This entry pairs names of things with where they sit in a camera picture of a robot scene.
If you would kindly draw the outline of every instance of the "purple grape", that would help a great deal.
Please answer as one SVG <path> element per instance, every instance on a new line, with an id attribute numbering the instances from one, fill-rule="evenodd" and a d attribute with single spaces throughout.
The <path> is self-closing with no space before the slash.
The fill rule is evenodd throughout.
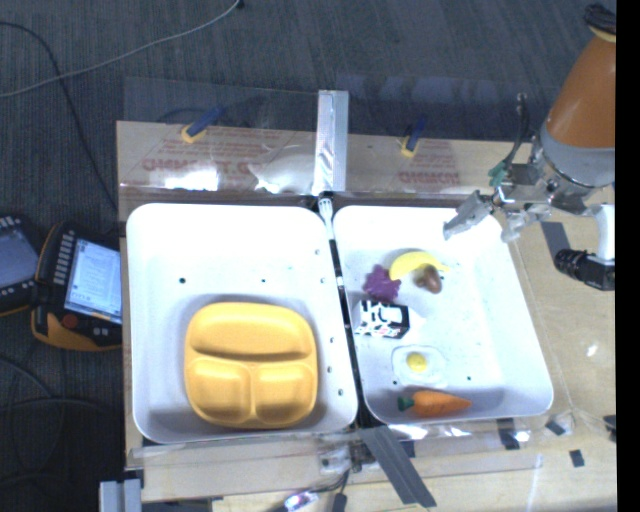
<path id="1" fill-rule="evenodd" d="M 373 271 L 367 274 L 363 290 L 380 302 L 392 302 L 398 296 L 400 279 L 389 279 L 389 271 L 381 265 L 374 265 Z"/>

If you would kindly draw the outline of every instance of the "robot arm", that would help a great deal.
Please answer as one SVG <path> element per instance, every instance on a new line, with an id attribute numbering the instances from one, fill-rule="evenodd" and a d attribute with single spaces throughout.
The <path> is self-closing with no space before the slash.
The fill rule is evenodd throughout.
<path id="1" fill-rule="evenodd" d="M 471 194 L 445 224 L 444 237 L 466 231 L 496 211 L 506 216 L 505 242 L 549 217 L 553 209 L 592 217 L 600 232 L 598 253 L 568 249 L 556 256 L 555 264 L 590 286 L 610 290 L 615 288 L 615 207 L 587 206 L 585 201 L 615 182 L 616 17 L 593 4 L 586 9 L 585 21 L 594 37 L 574 64 L 539 133 L 532 137 L 529 161 L 512 162 L 528 132 L 526 98 L 520 95 L 520 129 L 513 150 L 489 172 L 494 193 Z M 595 278 L 592 270 L 584 270 L 587 267 L 595 268 Z"/>

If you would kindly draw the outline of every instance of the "metal bracket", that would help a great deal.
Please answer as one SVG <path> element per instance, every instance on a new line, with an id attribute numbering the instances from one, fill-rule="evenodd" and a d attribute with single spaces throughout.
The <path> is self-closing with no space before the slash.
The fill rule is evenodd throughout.
<path id="1" fill-rule="evenodd" d="M 436 506 L 435 499 L 389 427 L 361 429 L 358 434 L 377 459 L 402 503 L 418 503 L 425 508 Z"/>
<path id="2" fill-rule="evenodd" d="M 100 482 L 100 512 L 142 512 L 141 489 L 138 479 Z"/>
<path id="3" fill-rule="evenodd" d="M 318 96 L 318 128 L 311 193 L 343 191 L 347 181 L 347 135 L 349 93 L 320 91 Z"/>
<path id="4" fill-rule="evenodd" d="M 456 208 L 456 212 L 457 215 L 444 225 L 445 240 L 478 224 L 487 215 L 493 213 L 493 205 L 488 198 L 480 195 L 479 190 L 475 190 Z"/>

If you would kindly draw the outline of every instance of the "blue clamp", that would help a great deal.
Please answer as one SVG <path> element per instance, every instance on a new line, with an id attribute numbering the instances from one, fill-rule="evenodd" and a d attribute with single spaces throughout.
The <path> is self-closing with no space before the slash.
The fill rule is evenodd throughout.
<path id="1" fill-rule="evenodd" d="M 418 140 L 424 131 L 424 127 L 427 124 L 427 119 L 422 114 L 418 118 L 418 122 L 415 126 L 409 126 L 407 128 L 407 133 L 405 133 L 405 137 L 402 140 L 402 149 L 401 152 L 404 156 L 412 157 L 416 150 L 418 149 Z"/>
<path id="2" fill-rule="evenodd" d="M 224 113 L 222 107 L 215 107 L 205 112 L 200 118 L 182 129 L 182 140 L 189 144 L 204 136 L 207 126 L 215 123 Z"/>
<path id="3" fill-rule="evenodd" d="M 507 168 L 507 165 L 503 160 L 502 162 L 500 162 L 498 165 L 496 165 L 493 169 L 489 171 L 488 175 L 491 178 L 491 181 L 489 182 L 489 186 L 491 187 L 499 186 L 508 172 L 509 172 L 509 169 Z"/>

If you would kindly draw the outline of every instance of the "black cable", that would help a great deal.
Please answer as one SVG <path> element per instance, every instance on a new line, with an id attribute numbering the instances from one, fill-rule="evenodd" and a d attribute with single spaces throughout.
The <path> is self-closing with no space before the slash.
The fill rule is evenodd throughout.
<path id="1" fill-rule="evenodd" d="M 43 462 L 36 469 L 28 468 L 27 464 L 25 464 L 25 462 L 22 460 L 20 451 L 18 450 L 18 443 L 16 441 L 16 431 L 14 428 L 14 421 L 13 421 L 13 405 L 15 402 L 15 395 L 18 390 L 18 375 L 17 375 L 18 373 L 21 374 L 22 376 L 27 377 L 29 380 L 31 380 L 31 382 L 33 382 L 37 387 L 40 388 L 41 391 L 45 393 L 47 398 L 53 397 L 53 392 L 40 379 L 38 379 L 35 375 L 33 375 L 31 372 L 29 372 L 24 368 L 24 366 L 27 365 L 27 363 L 33 356 L 33 353 L 35 352 L 38 346 L 39 346 L 39 343 L 36 340 L 31 341 L 31 345 L 28 347 L 27 353 L 23 358 L 22 365 L 14 363 L 13 361 L 10 361 L 5 358 L 0 358 L 0 362 L 4 363 L 7 366 L 10 366 L 16 371 L 16 374 L 14 374 L 11 380 L 11 384 L 9 386 L 9 403 L 6 406 L 7 425 L 9 426 L 10 445 L 13 449 L 14 456 L 18 461 L 20 468 L 22 470 L 34 471 L 36 473 L 42 471 L 47 466 L 47 464 L 49 463 L 49 460 L 53 455 L 53 452 L 55 451 L 58 445 L 58 441 L 62 435 L 62 428 L 64 426 L 64 413 L 65 413 L 64 406 L 60 407 L 60 419 L 58 421 L 57 432 L 54 437 L 55 442 L 51 446 L 51 450 L 49 451 L 49 453 L 43 458 Z"/>
<path id="2" fill-rule="evenodd" d="M 584 21 L 587 25 L 616 35 L 616 14 L 600 3 L 588 5 L 585 8 Z"/>
<path id="3" fill-rule="evenodd" d="M 83 68 L 83 69 L 77 69 L 75 71 L 70 71 L 68 73 L 65 73 L 63 75 L 57 75 L 53 78 L 47 78 L 45 80 L 42 80 L 38 83 L 29 85 L 27 87 L 23 87 L 22 89 L 18 89 L 16 91 L 13 92 L 5 92 L 5 93 L 0 93 L 0 98 L 9 98 L 12 96 L 17 96 L 18 94 L 23 94 L 27 91 L 31 91 L 33 89 L 37 89 L 38 87 L 42 87 L 43 85 L 49 84 L 51 82 L 56 82 L 58 80 L 61 80 L 63 78 L 71 78 L 74 76 L 78 76 L 78 75 L 83 75 L 85 73 L 89 73 L 91 71 L 95 71 L 96 69 L 100 69 L 104 66 L 108 66 L 110 64 L 113 64 L 115 62 L 119 62 L 123 59 L 126 59 L 128 57 L 131 57 L 132 55 L 135 55 L 143 50 L 146 50 L 148 48 L 151 48 L 153 46 L 159 45 L 159 44 L 163 44 L 163 43 L 168 43 L 169 41 L 174 41 L 175 39 L 179 39 L 181 37 L 185 37 L 188 36 L 190 34 L 194 34 L 196 32 L 199 32 L 200 30 L 206 28 L 206 27 L 210 27 L 211 25 L 218 23 L 220 20 L 222 20 L 223 18 L 227 17 L 229 14 L 231 14 L 232 11 L 234 11 L 235 9 L 242 9 L 244 8 L 244 1 L 242 0 L 235 0 L 235 2 L 233 3 L 233 5 L 231 7 L 229 7 L 225 12 L 223 12 L 222 14 L 220 14 L 219 16 L 216 16 L 215 18 L 207 21 L 206 23 L 198 26 L 198 27 L 194 27 L 191 28 L 189 30 L 186 30 L 184 32 L 180 32 L 178 34 L 174 34 L 172 36 L 167 36 L 167 37 L 163 37 L 161 39 L 158 39 L 156 41 L 152 41 L 150 43 L 144 44 L 138 48 L 135 48 L 131 51 L 128 51 L 122 55 L 118 55 L 117 57 L 113 57 L 112 59 L 107 59 L 106 61 L 100 62 L 98 64 L 94 64 L 92 66 Z"/>
<path id="4" fill-rule="evenodd" d="M 342 492 L 345 486 L 347 485 L 347 480 L 349 479 L 349 473 L 350 473 L 350 470 L 347 469 L 342 475 L 340 475 L 340 478 L 336 480 L 335 483 L 327 485 L 325 487 L 320 487 L 318 489 L 311 489 L 311 492 L 315 492 L 315 493 L 334 492 L 334 491 L 337 491 L 338 489 L 341 489 L 341 492 Z"/>
<path id="5" fill-rule="evenodd" d="M 6 26 L 6 27 L 17 29 L 17 30 L 22 30 L 23 32 L 25 32 L 25 33 L 29 34 L 31 37 L 33 37 L 36 41 L 38 41 L 38 43 L 40 43 L 42 45 L 42 47 L 44 48 L 45 52 L 47 53 L 47 56 L 49 57 L 49 60 L 51 61 L 51 64 L 53 65 L 53 70 L 54 70 L 54 72 L 56 74 L 56 77 L 61 77 L 62 76 L 62 73 L 60 72 L 60 68 L 58 66 L 58 61 L 56 60 L 55 56 L 53 55 L 53 51 L 51 51 L 51 48 L 46 43 L 46 41 L 44 39 L 42 39 L 42 37 L 40 37 L 38 34 L 36 34 L 33 30 L 30 30 L 27 27 L 25 27 L 23 25 L 19 25 L 17 23 L 11 23 L 11 22 L 8 22 L 8 21 L 0 21 L 0 26 Z M 118 207 L 116 205 L 116 202 L 111 197 L 111 194 L 109 193 L 109 188 L 107 187 L 107 184 L 105 183 L 104 179 L 100 175 L 100 172 L 98 170 L 98 165 L 96 163 L 95 158 L 93 157 L 91 149 L 89 148 L 89 143 L 87 142 L 87 138 L 85 137 L 84 130 L 82 128 L 82 123 L 80 122 L 80 116 L 78 115 L 78 112 L 76 111 L 76 108 L 75 108 L 75 105 L 73 104 L 73 101 L 71 100 L 71 95 L 69 94 L 69 90 L 68 90 L 66 84 L 64 83 L 64 80 L 60 79 L 60 80 L 58 80 L 58 82 L 60 83 L 60 87 L 62 88 L 62 92 L 64 93 L 65 99 L 67 101 L 67 105 L 69 106 L 69 110 L 71 112 L 71 116 L 73 117 L 73 121 L 74 121 L 76 130 L 78 132 L 78 138 L 80 140 L 80 144 L 81 144 L 83 150 L 85 151 L 85 153 L 86 153 L 86 155 L 89 158 L 89 161 L 91 163 L 91 169 L 92 169 L 95 177 L 98 179 L 98 182 L 100 183 L 105 196 L 109 200 L 109 203 L 110 203 L 111 207 L 113 208 L 114 212 L 117 213 L 118 212 Z"/>
<path id="6" fill-rule="evenodd" d="M 36 375 L 27 370 L 24 365 L 31 359 L 35 348 L 37 348 L 39 343 L 36 340 L 32 341 L 32 345 L 28 347 L 26 355 L 22 358 L 21 363 L 17 363 L 11 359 L 8 359 L 4 356 L 0 356 L 0 363 L 4 366 L 8 366 L 14 371 L 14 376 L 10 385 L 10 399 L 7 405 L 0 407 L 0 414 L 6 414 L 8 419 L 9 433 L 10 433 L 10 441 L 11 446 L 15 452 L 16 458 L 20 465 L 20 470 L 11 475 L 5 475 L 0 477 L 0 492 L 7 491 L 11 488 L 15 488 L 20 485 L 31 485 L 33 486 L 43 497 L 47 500 L 64 500 L 62 505 L 66 507 L 71 505 L 69 500 L 72 502 L 76 502 L 75 507 L 77 506 L 77 510 L 82 510 L 81 499 L 75 495 L 73 492 L 69 491 L 77 491 L 78 489 L 71 483 L 71 478 L 68 474 L 69 464 L 67 463 L 67 470 L 63 470 L 63 475 L 51 473 L 49 471 L 45 471 L 45 468 L 49 465 L 53 453 L 55 452 L 56 447 L 59 445 L 60 440 L 62 438 L 62 429 L 64 426 L 64 418 L 66 408 L 69 406 L 80 407 L 87 410 L 92 410 L 93 412 L 101 415 L 101 416 L 111 416 L 111 411 L 109 408 L 102 406 L 101 404 L 94 403 L 84 399 L 75 399 L 67 396 L 66 390 L 66 382 L 63 382 L 62 385 L 62 396 L 55 396 L 52 390 L 40 380 Z M 61 356 L 61 371 L 64 375 L 66 374 L 66 351 L 60 350 L 59 354 Z M 31 383 L 33 383 L 36 387 L 42 391 L 45 396 L 39 398 L 30 398 L 23 401 L 15 401 L 15 393 L 17 389 L 17 384 L 15 381 L 19 377 L 24 377 L 28 379 Z M 41 464 L 38 465 L 37 468 L 29 468 L 28 465 L 24 463 L 17 449 L 17 443 L 15 439 L 15 428 L 12 421 L 12 414 L 15 410 L 41 406 L 46 404 L 53 404 L 54 406 L 60 407 L 60 420 L 58 422 L 57 432 L 55 434 L 54 442 L 51 446 L 51 450 L 44 457 Z M 60 488 L 60 483 L 65 486 L 65 491 L 58 491 Z"/>
<path id="7" fill-rule="evenodd" d="M 520 149 L 520 146 L 522 146 L 522 142 L 524 141 L 525 137 L 529 134 L 530 117 L 529 117 L 529 109 L 527 107 L 526 94 L 523 94 L 523 93 L 518 94 L 518 106 L 516 107 L 516 112 L 518 113 L 518 119 L 520 122 L 518 124 L 518 133 L 516 134 L 516 139 L 513 143 L 513 148 L 511 149 L 507 157 L 503 160 L 507 169 L 513 163 L 513 159 L 515 158 L 516 153 L 518 152 L 518 149 Z"/>
<path id="8" fill-rule="evenodd" d="M 340 491 L 333 497 L 333 504 L 331 506 L 331 512 L 344 512 L 347 508 L 347 496 L 344 494 L 344 490 L 347 487 L 347 480 L 349 480 L 349 470 L 344 474 L 342 481 L 342 487 Z"/>

